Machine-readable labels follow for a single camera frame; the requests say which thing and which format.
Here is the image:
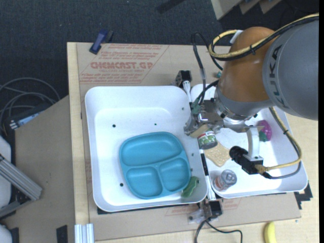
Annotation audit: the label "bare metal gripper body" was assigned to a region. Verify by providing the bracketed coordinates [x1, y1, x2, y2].
[190, 99, 257, 134]

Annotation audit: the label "tan toy wedge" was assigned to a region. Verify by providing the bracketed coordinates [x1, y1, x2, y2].
[189, 124, 210, 139]

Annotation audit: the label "green peas can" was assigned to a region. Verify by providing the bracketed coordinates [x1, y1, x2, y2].
[197, 131, 219, 150]

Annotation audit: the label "tan toast slice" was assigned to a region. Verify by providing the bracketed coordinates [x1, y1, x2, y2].
[204, 141, 233, 168]

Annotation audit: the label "thin black and white rod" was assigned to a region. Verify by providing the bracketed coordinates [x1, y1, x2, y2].
[182, 80, 215, 200]

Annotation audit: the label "purple grapes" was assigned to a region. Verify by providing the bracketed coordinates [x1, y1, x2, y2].
[257, 119, 273, 143]

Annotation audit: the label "blue divided plate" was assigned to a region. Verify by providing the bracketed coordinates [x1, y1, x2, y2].
[118, 131, 192, 200]

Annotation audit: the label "silver and red can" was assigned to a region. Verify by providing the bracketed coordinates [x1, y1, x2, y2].
[213, 169, 238, 192]

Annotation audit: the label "white plastic tray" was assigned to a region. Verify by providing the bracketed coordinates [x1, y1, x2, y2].
[84, 85, 209, 213]
[189, 83, 309, 199]

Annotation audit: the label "green toy pickle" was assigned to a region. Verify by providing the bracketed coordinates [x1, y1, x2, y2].
[181, 176, 200, 198]

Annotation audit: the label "brown cardboard board, red print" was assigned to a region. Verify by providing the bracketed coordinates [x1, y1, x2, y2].
[75, 43, 302, 241]

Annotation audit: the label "yellow banana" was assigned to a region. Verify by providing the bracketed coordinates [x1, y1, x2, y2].
[264, 221, 276, 243]

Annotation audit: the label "black cylinder on white bracket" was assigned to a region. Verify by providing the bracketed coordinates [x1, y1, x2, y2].
[229, 126, 265, 176]

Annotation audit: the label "black block with thin wires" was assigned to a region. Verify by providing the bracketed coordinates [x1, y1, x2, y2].
[174, 69, 192, 88]
[204, 200, 224, 219]

